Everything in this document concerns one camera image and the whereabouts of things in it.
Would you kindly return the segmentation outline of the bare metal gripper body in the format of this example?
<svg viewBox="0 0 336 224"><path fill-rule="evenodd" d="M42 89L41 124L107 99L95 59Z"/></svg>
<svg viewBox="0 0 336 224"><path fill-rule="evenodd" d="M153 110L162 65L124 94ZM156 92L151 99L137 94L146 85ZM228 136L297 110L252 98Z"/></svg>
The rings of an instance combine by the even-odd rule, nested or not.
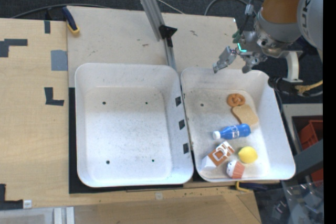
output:
<svg viewBox="0 0 336 224"><path fill-rule="evenodd" d="M264 31L244 31L237 35L237 53L240 56L257 58L284 58L290 53L291 43L274 40Z"/></svg>

